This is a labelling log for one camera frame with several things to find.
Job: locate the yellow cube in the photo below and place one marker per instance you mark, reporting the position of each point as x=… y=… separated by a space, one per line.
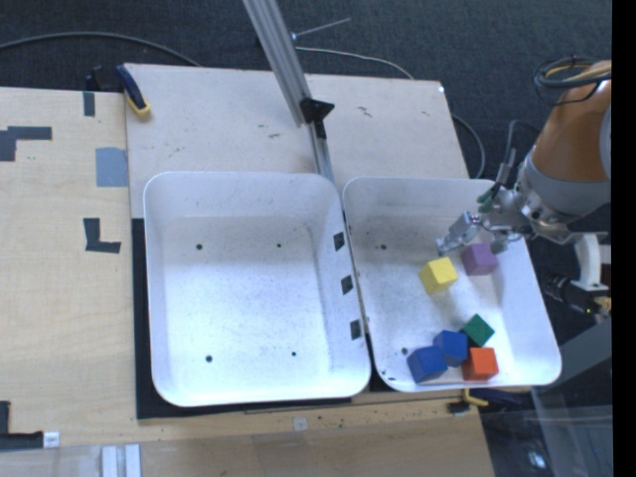
x=438 y=275

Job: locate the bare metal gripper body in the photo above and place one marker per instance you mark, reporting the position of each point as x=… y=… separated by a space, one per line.
x=512 y=214

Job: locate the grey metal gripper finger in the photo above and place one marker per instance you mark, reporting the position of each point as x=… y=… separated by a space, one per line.
x=499 y=247
x=459 y=234

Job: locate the purple cube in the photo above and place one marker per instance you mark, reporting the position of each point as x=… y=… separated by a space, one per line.
x=479 y=260

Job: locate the black cylinder on white bracket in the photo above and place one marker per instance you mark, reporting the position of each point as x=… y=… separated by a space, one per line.
x=589 y=259

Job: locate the blue cube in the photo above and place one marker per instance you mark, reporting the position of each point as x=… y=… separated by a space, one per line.
x=451 y=347
x=426 y=364

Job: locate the orange cube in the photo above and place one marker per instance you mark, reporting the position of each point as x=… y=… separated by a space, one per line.
x=480 y=364

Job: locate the green cube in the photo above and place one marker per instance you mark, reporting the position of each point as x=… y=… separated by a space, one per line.
x=478 y=330

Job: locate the white plastic tray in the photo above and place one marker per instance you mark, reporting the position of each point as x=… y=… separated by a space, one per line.
x=397 y=276
x=248 y=291

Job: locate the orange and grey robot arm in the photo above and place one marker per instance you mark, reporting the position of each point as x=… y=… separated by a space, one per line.
x=566 y=137

